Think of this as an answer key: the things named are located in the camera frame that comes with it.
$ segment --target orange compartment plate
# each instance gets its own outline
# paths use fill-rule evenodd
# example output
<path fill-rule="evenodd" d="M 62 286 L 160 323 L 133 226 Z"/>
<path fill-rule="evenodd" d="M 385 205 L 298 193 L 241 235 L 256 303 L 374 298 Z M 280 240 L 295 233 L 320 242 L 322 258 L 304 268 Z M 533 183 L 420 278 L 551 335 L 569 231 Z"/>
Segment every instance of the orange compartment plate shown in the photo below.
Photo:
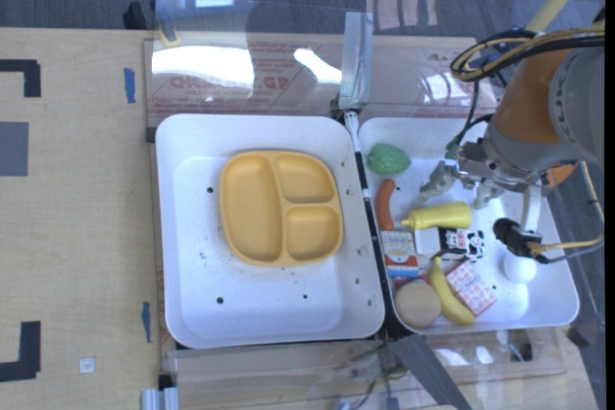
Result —
<path fill-rule="evenodd" d="M 332 173 L 304 153 L 250 151 L 231 157 L 220 175 L 220 214 L 231 250 L 255 265 L 324 260 L 343 239 Z"/>

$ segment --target carrot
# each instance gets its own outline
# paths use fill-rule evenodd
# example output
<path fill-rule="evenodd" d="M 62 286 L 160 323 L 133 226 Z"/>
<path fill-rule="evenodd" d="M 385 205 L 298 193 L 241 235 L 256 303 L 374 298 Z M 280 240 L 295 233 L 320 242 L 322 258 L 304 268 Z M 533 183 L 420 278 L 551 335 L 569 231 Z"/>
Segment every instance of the carrot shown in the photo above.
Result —
<path fill-rule="evenodd" d="M 395 228 L 389 208 L 393 190 L 395 190 L 395 182 L 387 178 L 382 182 L 376 194 L 376 222 L 378 222 L 380 230 L 393 230 Z"/>

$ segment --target black corner marker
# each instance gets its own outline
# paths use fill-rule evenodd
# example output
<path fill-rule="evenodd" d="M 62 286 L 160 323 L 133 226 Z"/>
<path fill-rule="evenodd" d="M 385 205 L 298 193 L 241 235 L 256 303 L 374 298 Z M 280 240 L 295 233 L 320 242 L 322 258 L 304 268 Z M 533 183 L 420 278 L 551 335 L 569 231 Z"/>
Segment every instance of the black corner marker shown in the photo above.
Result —
<path fill-rule="evenodd" d="M 36 60 L 0 59 L 0 72 L 22 72 L 23 97 L 40 97 L 40 64 Z"/>
<path fill-rule="evenodd" d="M 0 382 L 35 379 L 40 371 L 40 322 L 22 322 L 19 358 L 0 362 Z"/>

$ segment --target white egg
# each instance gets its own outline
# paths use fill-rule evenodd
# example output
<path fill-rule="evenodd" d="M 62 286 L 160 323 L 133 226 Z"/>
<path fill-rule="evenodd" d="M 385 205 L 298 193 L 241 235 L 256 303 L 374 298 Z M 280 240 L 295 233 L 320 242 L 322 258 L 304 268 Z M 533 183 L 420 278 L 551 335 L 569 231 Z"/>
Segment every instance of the white egg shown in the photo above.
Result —
<path fill-rule="evenodd" d="M 516 283 L 529 283 L 536 277 L 536 260 L 523 258 L 515 254 L 507 254 L 504 257 L 504 273 Z"/>

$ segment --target green object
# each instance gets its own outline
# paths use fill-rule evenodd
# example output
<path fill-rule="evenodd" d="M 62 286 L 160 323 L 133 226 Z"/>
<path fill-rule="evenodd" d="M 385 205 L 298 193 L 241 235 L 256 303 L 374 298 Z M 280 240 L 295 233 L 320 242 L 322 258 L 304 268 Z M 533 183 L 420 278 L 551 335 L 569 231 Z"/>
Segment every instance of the green object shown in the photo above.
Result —
<path fill-rule="evenodd" d="M 404 151 L 390 144 L 376 144 L 367 157 L 367 165 L 379 175 L 401 173 L 410 163 Z"/>

